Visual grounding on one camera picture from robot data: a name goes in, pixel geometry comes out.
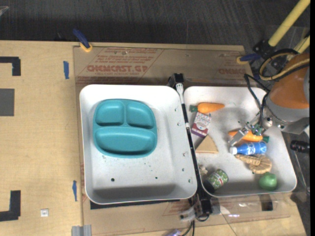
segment orange carrot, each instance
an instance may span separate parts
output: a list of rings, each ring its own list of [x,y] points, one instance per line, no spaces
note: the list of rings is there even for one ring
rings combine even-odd
[[[214,112],[216,110],[219,110],[221,108],[224,108],[225,105],[221,103],[207,103],[207,102],[202,102],[198,104],[198,112],[202,114],[207,114]]]
[[[234,136],[236,133],[237,131],[230,131],[228,134]],[[263,136],[254,135],[250,130],[242,139],[250,142],[259,142],[263,139]]]

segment white square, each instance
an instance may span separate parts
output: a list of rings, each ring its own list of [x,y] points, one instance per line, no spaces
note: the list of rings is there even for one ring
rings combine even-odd
[[[48,209],[41,209],[40,210],[40,216],[41,217],[48,217],[49,216],[49,210]]]

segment light wood surface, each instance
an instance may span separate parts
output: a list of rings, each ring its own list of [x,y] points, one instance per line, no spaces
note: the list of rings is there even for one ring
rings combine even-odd
[[[143,47],[142,44],[97,45]],[[21,216],[18,220],[0,222],[0,236],[69,236],[72,226],[84,224],[74,46],[78,43],[0,41],[0,56],[19,57],[22,67],[22,76],[12,77],[11,65],[0,63],[0,88],[15,89],[14,116],[0,117],[0,211],[8,210],[11,190],[21,191]],[[213,48],[239,50],[233,46]],[[67,80],[63,61],[69,62]],[[72,191],[74,180],[77,181],[77,202]],[[48,217],[40,216],[43,208],[49,209]],[[200,224],[195,235],[305,235],[295,203],[288,201],[284,208],[289,214],[285,218],[207,227]],[[136,235],[155,236],[167,232]]]

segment blue plate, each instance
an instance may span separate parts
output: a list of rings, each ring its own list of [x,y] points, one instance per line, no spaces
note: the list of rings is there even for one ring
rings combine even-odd
[[[93,138],[104,155],[138,158],[157,146],[157,123],[152,110],[135,100],[110,99],[100,102],[93,119]]]

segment green can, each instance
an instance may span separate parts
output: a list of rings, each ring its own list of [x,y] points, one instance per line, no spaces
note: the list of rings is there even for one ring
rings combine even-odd
[[[221,188],[227,182],[228,182],[227,174],[223,170],[217,169],[208,177],[206,177],[204,185],[206,189],[208,189],[210,192],[214,192],[215,190]]]

